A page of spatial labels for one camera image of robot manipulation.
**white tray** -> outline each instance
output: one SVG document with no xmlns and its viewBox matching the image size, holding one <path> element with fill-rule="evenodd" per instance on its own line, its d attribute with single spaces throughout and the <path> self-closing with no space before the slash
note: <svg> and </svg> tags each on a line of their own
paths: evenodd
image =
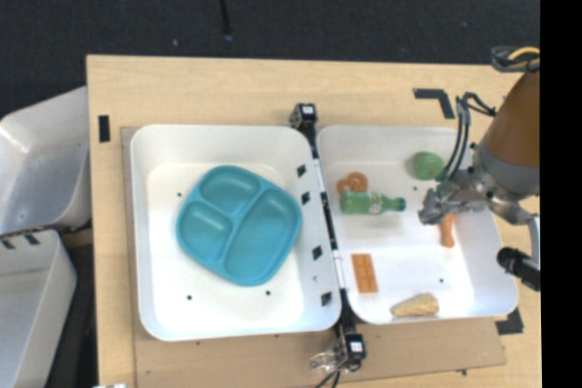
<svg viewBox="0 0 582 388">
<path fill-rule="evenodd" d="M 437 225 L 422 225 L 418 220 L 426 190 L 436 182 L 413 176 L 413 157 L 428 151 L 446 163 L 455 136 L 446 128 L 369 126 L 329 126 L 318 135 L 348 299 L 366 322 L 407 321 L 393 317 L 390 308 L 424 292 L 437 298 L 440 312 L 436 318 L 441 319 L 503 315 L 517 305 L 515 280 L 497 264 L 502 243 L 488 210 L 456 214 L 453 248 L 441 245 Z M 469 164 L 467 151 L 463 166 Z M 370 191 L 404 197 L 406 210 L 378 216 L 342 214 L 336 183 L 355 171 L 367 176 Z M 378 293 L 358 292 L 350 260 L 351 254 L 358 253 L 371 254 Z"/>
<path fill-rule="evenodd" d="M 335 323 L 339 291 L 303 135 L 285 127 L 151 125 L 135 132 L 129 147 L 138 307 L 148 332 L 177 341 L 311 332 Z M 265 177 L 301 206 L 296 244 L 266 284 L 232 284 L 196 263 L 176 239 L 182 203 L 208 170 L 222 164 Z M 299 175 L 301 166 L 306 170 Z M 305 193 L 310 200 L 303 205 Z M 314 259 L 317 248 L 321 254 Z M 329 302 L 322 297 L 328 293 Z"/>
</svg>

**orange block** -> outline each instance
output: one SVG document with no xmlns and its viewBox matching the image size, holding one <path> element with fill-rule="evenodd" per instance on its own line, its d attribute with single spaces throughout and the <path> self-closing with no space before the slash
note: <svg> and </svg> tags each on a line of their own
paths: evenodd
<svg viewBox="0 0 582 388">
<path fill-rule="evenodd" d="M 455 238 L 453 238 L 453 214 L 445 216 L 440 223 L 441 240 L 445 247 L 455 246 Z"/>
<path fill-rule="evenodd" d="M 378 283 L 370 254 L 352 254 L 357 290 L 360 293 L 377 293 Z"/>
</svg>

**orange cylinder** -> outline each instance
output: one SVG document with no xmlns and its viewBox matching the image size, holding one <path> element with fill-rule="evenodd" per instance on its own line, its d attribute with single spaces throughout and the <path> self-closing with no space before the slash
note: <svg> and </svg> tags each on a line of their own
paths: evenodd
<svg viewBox="0 0 582 388">
<path fill-rule="evenodd" d="M 539 167 L 539 71 L 524 73 L 513 86 L 485 142 L 504 162 Z"/>
</svg>

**orange ring toy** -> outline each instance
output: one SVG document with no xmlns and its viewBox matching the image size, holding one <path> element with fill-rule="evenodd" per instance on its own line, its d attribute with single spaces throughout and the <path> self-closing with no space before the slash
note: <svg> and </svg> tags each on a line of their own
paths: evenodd
<svg viewBox="0 0 582 388">
<path fill-rule="evenodd" d="M 337 182 L 337 191 L 340 194 L 343 194 L 345 191 L 351 191 L 351 187 L 349 185 L 349 181 L 347 181 L 347 178 L 344 178 L 342 180 L 339 180 Z"/>
<path fill-rule="evenodd" d="M 356 193 L 363 193 L 367 191 L 367 178 L 364 174 L 359 172 L 352 172 L 347 176 L 349 187 Z"/>
</svg>

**green ball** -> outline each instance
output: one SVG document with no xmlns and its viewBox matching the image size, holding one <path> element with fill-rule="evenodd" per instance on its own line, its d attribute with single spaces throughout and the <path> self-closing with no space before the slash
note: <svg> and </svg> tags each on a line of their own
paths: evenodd
<svg viewBox="0 0 582 388">
<path fill-rule="evenodd" d="M 443 159 L 436 154 L 419 152 L 415 155 L 414 170 L 419 180 L 434 180 L 444 167 Z"/>
</svg>

